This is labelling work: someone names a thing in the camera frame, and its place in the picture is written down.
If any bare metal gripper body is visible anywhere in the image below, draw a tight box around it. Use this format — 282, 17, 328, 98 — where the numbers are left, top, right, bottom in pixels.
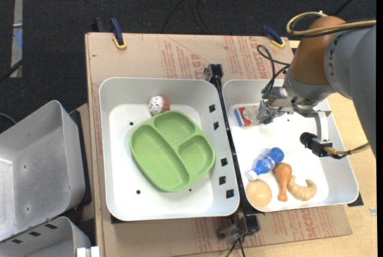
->
262, 86, 320, 118

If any red white blue carton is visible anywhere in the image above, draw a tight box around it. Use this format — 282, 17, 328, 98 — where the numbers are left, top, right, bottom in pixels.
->
233, 104, 262, 129

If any white plastic tray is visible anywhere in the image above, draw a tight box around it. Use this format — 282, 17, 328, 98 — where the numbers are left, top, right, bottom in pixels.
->
0, 216, 92, 257
98, 77, 241, 222
222, 79, 360, 213
0, 100, 88, 242

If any thin black rod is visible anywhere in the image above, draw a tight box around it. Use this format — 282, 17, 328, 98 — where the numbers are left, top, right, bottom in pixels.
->
212, 76, 251, 221

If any blue bottle white cap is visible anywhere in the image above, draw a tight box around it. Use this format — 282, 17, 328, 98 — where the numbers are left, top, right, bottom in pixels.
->
244, 146, 285, 182

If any orange chicken drumstick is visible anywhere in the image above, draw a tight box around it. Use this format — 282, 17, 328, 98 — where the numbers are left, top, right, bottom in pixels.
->
272, 162, 293, 203

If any beige round bread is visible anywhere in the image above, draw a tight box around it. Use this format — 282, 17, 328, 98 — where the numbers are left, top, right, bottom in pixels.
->
245, 178, 273, 208

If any beige croissant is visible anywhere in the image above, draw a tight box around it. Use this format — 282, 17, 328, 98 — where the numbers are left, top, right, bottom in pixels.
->
287, 175, 318, 203

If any brown cardboard board red print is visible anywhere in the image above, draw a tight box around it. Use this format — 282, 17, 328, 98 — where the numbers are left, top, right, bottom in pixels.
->
84, 32, 354, 257

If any white sprinkled cupcake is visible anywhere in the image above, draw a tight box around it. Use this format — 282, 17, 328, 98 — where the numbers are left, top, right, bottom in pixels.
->
147, 95, 172, 117

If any green divided plate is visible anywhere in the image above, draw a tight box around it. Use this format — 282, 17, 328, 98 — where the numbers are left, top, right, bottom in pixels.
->
128, 109, 217, 193

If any black cylinder on white bracket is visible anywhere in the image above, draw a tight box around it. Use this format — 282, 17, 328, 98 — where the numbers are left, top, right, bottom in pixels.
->
299, 110, 334, 158

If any black block with wires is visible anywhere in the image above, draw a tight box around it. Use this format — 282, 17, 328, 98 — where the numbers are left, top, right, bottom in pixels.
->
203, 63, 225, 84
217, 213, 261, 241

